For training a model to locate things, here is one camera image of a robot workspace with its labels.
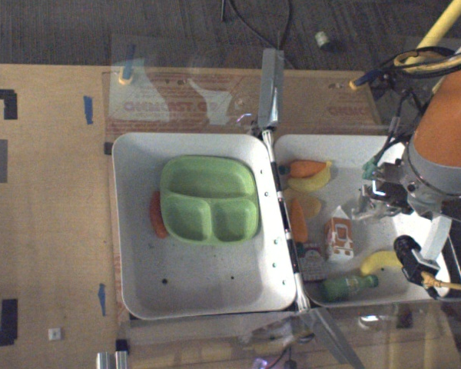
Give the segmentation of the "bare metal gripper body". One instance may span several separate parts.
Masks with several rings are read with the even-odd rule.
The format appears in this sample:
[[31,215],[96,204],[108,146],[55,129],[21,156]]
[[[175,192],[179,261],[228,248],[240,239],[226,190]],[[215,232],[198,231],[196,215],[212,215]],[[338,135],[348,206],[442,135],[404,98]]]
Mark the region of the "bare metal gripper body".
[[408,191],[401,184],[402,165],[385,162],[374,174],[371,185],[371,201],[381,214],[412,214]]

